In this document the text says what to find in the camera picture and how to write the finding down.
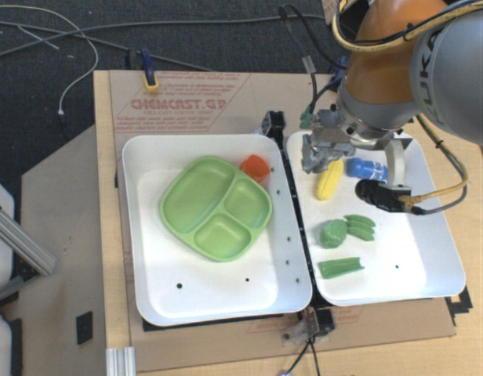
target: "dark carpet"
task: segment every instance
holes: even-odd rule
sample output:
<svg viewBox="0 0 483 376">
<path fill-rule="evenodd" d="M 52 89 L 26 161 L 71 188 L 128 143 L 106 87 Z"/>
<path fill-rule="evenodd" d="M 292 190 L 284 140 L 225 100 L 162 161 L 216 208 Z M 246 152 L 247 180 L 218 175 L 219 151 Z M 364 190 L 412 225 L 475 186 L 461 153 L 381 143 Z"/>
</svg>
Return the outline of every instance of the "dark carpet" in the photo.
<svg viewBox="0 0 483 376">
<path fill-rule="evenodd" d="M 237 20 L 277 16 L 291 3 L 302 13 L 321 15 L 321 0 L 0 0 L 0 5 L 27 5 L 55 11 L 80 28 L 152 20 Z M 0 21 L 71 31 L 57 16 L 29 9 L 0 8 Z M 297 36 L 311 52 L 318 72 L 329 64 L 316 52 L 300 23 Z M 311 20 L 324 49 L 333 57 L 347 54 L 333 40 L 325 22 Z M 0 24 L 0 53 L 36 39 L 18 26 Z M 46 38 L 53 34 L 31 30 Z M 88 36 L 129 49 L 192 63 L 215 71 L 303 73 L 299 52 L 281 21 L 232 25 L 123 27 L 90 31 Z M 126 69 L 127 51 L 96 44 L 98 70 Z M 16 199 L 20 177 L 94 123 L 92 77 L 74 86 L 64 100 L 65 129 L 60 126 L 59 100 L 65 88 L 94 62 L 94 53 L 80 38 L 66 37 L 0 56 L 0 183 Z M 189 67 L 154 60 L 159 70 Z"/>
</svg>

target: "blue bottle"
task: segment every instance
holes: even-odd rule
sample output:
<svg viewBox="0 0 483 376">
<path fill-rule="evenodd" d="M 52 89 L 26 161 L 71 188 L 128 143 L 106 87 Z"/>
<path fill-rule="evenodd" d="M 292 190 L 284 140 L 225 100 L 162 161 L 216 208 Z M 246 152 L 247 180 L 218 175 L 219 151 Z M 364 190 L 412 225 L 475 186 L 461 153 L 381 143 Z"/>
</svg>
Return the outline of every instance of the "blue bottle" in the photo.
<svg viewBox="0 0 483 376">
<path fill-rule="evenodd" d="M 366 161 L 353 157 L 346 163 L 346 173 L 350 177 L 359 179 L 376 179 L 386 181 L 388 178 L 388 168 L 377 161 Z"/>
</svg>

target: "white tray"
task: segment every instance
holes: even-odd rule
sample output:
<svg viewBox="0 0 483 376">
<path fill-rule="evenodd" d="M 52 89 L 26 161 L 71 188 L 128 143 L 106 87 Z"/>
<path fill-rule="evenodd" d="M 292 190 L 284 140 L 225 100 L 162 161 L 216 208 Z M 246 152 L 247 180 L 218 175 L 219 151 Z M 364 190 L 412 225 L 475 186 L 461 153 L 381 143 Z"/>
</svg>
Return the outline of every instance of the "white tray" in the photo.
<svg viewBox="0 0 483 376">
<path fill-rule="evenodd" d="M 261 183 L 273 214 L 254 245 L 214 262 L 175 237 L 159 215 L 170 183 L 192 161 L 217 156 L 239 166 L 250 154 L 273 172 Z M 295 313 L 312 294 L 310 274 L 276 143 L 261 135 L 137 136 L 122 151 L 133 248 L 136 304 L 161 327 Z"/>
<path fill-rule="evenodd" d="M 337 306 L 350 306 L 459 294 L 464 289 L 465 275 L 444 213 L 418 216 L 380 210 L 356 197 L 354 188 L 359 179 L 347 176 L 346 172 L 332 198 L 320 201 L 315 195 L 319 175 L 308 175 L 301 167 L 305 133 L 291 135 L 287 151 L 317 287 L 323 298 Z M 383 151 L 357 150 L 355 156 L 386 163 Z M 412 187 L 413 195 L 434 190 L 423 152 L 415 140 L 405 150 L 405 184 Z M 440 204 L 433 198 L 419 206 L 436 208 Z M 348 235 L 335 249 L 317 244 L 319 231 L 327 220 L 343 219 L 354 213 L 376 222 L 375 241 Z M 319 262 L 351 256 L 360 256 L 365 268 L 329 280 L 321 277 Z"/>
</svg>

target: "metal bracket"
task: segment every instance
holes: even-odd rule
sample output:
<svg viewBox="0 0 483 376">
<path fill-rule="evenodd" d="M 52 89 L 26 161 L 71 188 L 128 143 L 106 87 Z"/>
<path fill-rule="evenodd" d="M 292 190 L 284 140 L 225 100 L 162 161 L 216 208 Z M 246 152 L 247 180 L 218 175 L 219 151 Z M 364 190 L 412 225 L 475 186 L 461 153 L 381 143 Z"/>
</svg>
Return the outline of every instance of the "metal bracket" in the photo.
<svg viewBox="0 0 483 376">
<path fill-rule="evenodd" d="M 136 376 L 135 348 L 106 349 L 106 376 Z"/>
<path fill-rule="evenodd" d="M 0 239 L 10 246 L 38 275 L 48 276 L 53 272 L 56 265 L 56 258 L 50 252 L 32 239 L 18 222 L 13 220 L 0 206 Z M 21 276 L 14 277 L 0 288 L 0 301 L 17 292 L 31 278 Z"/>
<path fill-rule="evenodd" d="M 411 143 L 410 138 L 389 139 L 384 143 L 388 165 L 388 180 L 386 188 L 397 190 L 404 187 L 405 181 L 405 148 Z"/>
<path fill-rule="evenodd" d="M 342 156 L 354 156 L 350 137 L 337 126 L 333 111 L 318 111 L 316 120 L 311 122 L 311 130 L 311 134 L 303 136 L 301 163 L 306 173 L 319 174 L 328 169 L 330 162 Z"/>
<path fill-rule="evenodd" d="M 310 309 L 305 309 L 302 315 L 302 319 L 297 324 L 282 332 L 284 345 L 289 343 L 301 345 L 310 338 L 325 337 L 336 329 L 330 308 L 315 309 L 312 312 Z"/>
<path fill-rule="evenodd" d="M 470 309 L 474 306 L 471 302 L 470 293 L 468 292 L 468 287 L 465 286 L 464 290 L 459 294 L 459 301 L 454 302 L 451 297 L 445 297 L 447 302 L 447 307 L 451 313 L 452 322 L 454 326 L 456 325 L 456 315 L 460 313 L 469 313 Z"/>
<path fill-rule="evenodd" d="M 285 150 L 283 140 L 283 130 L 285 129 L 286 121 L 283 111 L 268 111 L 261 123 L 261 129 L 265 136 L 274 139 L 280 150 Z"/>
</svg>

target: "green plate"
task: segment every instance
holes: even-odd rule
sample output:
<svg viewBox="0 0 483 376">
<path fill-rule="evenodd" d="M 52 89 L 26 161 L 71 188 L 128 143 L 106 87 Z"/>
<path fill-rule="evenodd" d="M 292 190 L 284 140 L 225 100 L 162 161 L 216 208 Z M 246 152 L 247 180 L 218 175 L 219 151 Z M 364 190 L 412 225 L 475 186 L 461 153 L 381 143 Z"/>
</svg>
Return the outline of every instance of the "green plate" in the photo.
<svg viewBox="0 0 483 376">
<path fill-rule="evenodd" d="M 190 163 L 160 203 L 164 224 L 195 251 L 216 261 L 243 255 L 261 234 L 273 206 L 267 191 L 231 163 Z"/>
</svg>

